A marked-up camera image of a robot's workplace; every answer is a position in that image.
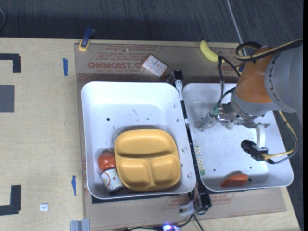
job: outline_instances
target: yellow banana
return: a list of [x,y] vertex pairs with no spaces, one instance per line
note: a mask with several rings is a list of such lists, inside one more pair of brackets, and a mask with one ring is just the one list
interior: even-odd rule
[[200,50],[207,59],[212,62],[218,62],[218,55],[209,48],[204,40],[200,43]]

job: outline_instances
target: black corner marking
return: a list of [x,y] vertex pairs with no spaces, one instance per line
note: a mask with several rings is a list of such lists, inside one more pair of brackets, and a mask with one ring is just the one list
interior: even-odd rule
[[21,185],[11,186],[10,204],[0,206],[0,216],[18,214],[21,210]]
[[19,54],[5,54],[0,53],[0,60],[12,60],[13,62],[13,73],[21,72],[21,60]]

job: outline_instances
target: yellow divided plate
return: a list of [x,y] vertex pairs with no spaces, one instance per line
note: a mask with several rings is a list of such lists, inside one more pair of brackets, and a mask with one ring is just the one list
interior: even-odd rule
[[180,179],[180,159],[172,136],[159,129],[121,133],[115,142],[115,160],[124,186],[154,191],[174,186]]

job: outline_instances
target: dark background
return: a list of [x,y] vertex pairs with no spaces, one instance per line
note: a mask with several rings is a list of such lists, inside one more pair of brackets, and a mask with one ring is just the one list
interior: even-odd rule
[[[0,8],[6,17],[0,37],[82,39],[92,26],[96,39],[255,41],[276,47],[303,38],[304,0],[0,0]],[[303,129],[295,114],[286,117],[299,137],[288,191],[304,230]],[[291,148],[292,139],[278,125]]]

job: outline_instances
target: wooden tabletop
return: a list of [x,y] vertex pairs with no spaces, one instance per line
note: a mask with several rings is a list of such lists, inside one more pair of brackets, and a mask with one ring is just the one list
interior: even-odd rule
[[[0,205],[10,204],[12,185],[21,186],[21,210],[18,214],[0,216],[2,231],[68,231],[71,220],[86,217],[74,53],[74,45],[79,42],[0,38],[0,54],[21,57],[20,73],[13,72],[11,60],[0,60],[0,85],[14,86],[14,111],[0,112]],[[198,42],[92,43],[198,46]],[[68,63],[67,75],[64,59]],[[300,230],[287,189],[281,188],[281,193],[286,211],[200,222],[207,231]],[[48,211],[41,211],[41,204],[45,203]],[[192,221],[182,230],[199,229]]]

